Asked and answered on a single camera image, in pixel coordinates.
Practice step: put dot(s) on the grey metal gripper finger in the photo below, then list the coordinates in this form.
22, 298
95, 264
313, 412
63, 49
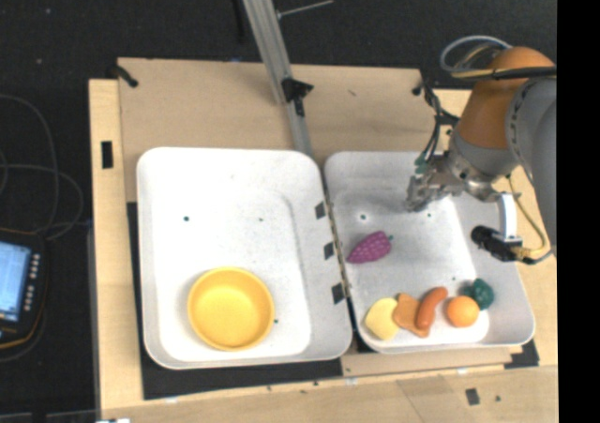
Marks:
414, 196
434, 195

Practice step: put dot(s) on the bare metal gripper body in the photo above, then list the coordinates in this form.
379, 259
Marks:
461, 179

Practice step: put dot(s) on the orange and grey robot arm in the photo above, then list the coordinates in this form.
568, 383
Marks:
487, 116

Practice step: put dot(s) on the white plastic tray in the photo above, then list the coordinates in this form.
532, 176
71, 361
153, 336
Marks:
225, 205
422, 247

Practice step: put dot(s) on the purple grapes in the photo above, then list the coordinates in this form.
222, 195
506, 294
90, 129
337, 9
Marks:
369, 248

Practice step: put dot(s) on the green broccoli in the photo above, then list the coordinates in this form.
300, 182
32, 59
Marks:
483, 293

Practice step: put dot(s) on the orange sausage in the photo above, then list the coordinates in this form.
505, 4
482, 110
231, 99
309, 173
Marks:
429, 308

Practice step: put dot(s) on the brown bread slice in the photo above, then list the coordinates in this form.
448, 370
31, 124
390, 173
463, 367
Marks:
405, 315

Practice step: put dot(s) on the orange fruit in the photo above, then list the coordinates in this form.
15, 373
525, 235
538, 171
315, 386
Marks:
462, 312

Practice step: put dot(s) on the yellow cheese slice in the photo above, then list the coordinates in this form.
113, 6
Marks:
380, 319

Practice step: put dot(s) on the yellow bowl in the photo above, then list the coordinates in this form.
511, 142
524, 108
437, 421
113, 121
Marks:
230, 309

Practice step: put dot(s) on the brown flat board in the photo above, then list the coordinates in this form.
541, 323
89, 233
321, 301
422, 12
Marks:
211, 107

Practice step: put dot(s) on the black cylinder on white bracket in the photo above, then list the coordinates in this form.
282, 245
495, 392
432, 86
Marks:
497, 243

